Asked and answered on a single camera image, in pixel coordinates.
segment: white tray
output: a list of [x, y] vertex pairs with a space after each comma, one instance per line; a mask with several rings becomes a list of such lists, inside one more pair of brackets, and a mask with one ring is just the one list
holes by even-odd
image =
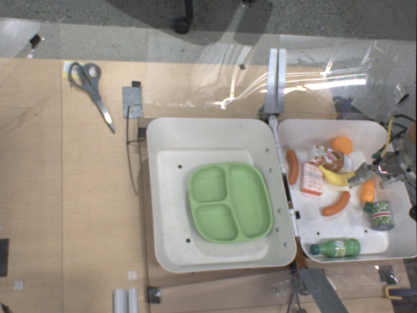
[[[162, 267], [184, 273], [282, 266], [294, 259], [294, 233], [268, 125], [254, 119], [160, 118], [149, 125], [147, 140], [155, 253]], [[274, 214], [266, 237], [225, 245], [197, 233], [188, 179], [196, 168], [217, 162], [245, 162], [263, 175]]]
[[[354, 151], [350, 155], [354, 169], [364, 161], [371, 163], [372, 154], [386, 141], [385, 129], [373, 121], [288, 119], [279, 125], [278, 136], [283, 152], [294, 149], [300, 164], [307, 161], [307, 152], [311, 145], [318, 143], [331, 146], [333, 138], [349, 137], [354, 145]], [[296, 184], [290, 187], [291, 199], [294, 209], [301, 216], [296, 224], [302, 248], [311, 259], [337, 262], [411, 258], [417, 255], [416, 222], [409, 216], [411, 204], [405, 184], [396, 182], [387, 189], [380, 189], [380, 180], [379, 177], [376, 180], [376, 197], [377, 200], [386, 200], [391, 204], [395, 228], [390, 231], [371, 229], [369, 214], [360, 207], [360, 186], [347, 189], [351, 193], [351, 199], [344, 210], [334, 216], [323, 217], [320, 214], [321, 209], [338, 199], [340, 189], [325, 185], [320, 198], [309, 197], [300, 192], [298, 177]], [[339, 237], [358, 239], [361, 244], [360, 255], [345, 259], [310, 255], [311, 244]]]

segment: gray floor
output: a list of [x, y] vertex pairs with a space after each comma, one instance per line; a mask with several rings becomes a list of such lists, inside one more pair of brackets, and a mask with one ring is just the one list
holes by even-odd
[[[417, 0], [194, 0], [193, 29], [416, 40]], [[0, 0], [0, 16], [169, 30], [182, 0]]]

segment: table surface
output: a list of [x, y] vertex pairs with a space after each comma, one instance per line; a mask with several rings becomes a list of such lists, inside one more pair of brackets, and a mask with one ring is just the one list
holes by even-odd
[[[136, 196], [126, 156], [121, 89], [132, 80], [142, 82], [147, 116], [193, 116], [197, 108], [180, 104], [195, 86], [190, 80], [198, 79], [196, 70], [204, 67], [95, 63], [102, 69], [100, 93], [114, 134], [87, 95], [61, 77], [64, 61], [26, 59], [0, 84], [0, 238], [10, 239], [9, 272], [0, 278], [0, 301], [15, 313], [28, 312], [29, 307], [31, 312], [110, 313], [113, 290], [137, 288], [140, 312], [253, 312], [253, 307], [226, 308], [257, 302], [262, 304], [257, 312], [277, 312], [277, 307], [285, 312], [287, 297], [252, 291], [257, 284], [265, 288], [287, 275], [285, 268], [238, 271], [230, 274], [234, 278], [216, 273], [173, 275], [157, 264], [149, 249], [149, 201], [141, 194], [149, 187], [139, 177], [146, 145], [130, 146]], [[253, 67], [253, 73], [264, 69]], [[51, 74], [58, 77], [48, 78]], [[249, 81], [250, 77], [243, 78], [238, 87]], [[242, 102], [235, 116], [255, 116], [260, 99]], [[179, 105], [167, 107], [174, 101]], [[218, 111], [200, 114], [212, 117]], [[130, 139], [136, 138], [138, 124], [130, 120]], [[399, 283], [408, 287], [402, 261], [387, 263], [393, 265]], [[382, 298], [384, 283], [372, 263], [356, 267], [342, 263], [326, 268], [326, 274], [337, 283], [350, 312], [393, 312], [391, 302]], [[23, 290], [13, 290], [15, 280], [24, 281]], [[146, 303], [148, 285], [163, 287], [161, 305]], [[266, 297], [270, 305], [263, 301]], [[319, 311], [311, 298], [303, 302], [308, 312]]]

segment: green plate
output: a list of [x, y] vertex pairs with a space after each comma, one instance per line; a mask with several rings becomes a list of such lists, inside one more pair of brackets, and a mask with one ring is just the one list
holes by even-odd
[[268, 190], [261, 173], [240, 162], [197, 169], [188, 197], [199, 234], [213, 243], [243, 243], [268, 234], [273, 225]]

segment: tin can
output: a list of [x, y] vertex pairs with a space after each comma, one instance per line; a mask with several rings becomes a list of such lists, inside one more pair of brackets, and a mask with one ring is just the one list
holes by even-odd
[[375, 231], [388, 231], [394, 227], [391, 205], [388, 201], [377, 201], [372, 204], [371, 221]]

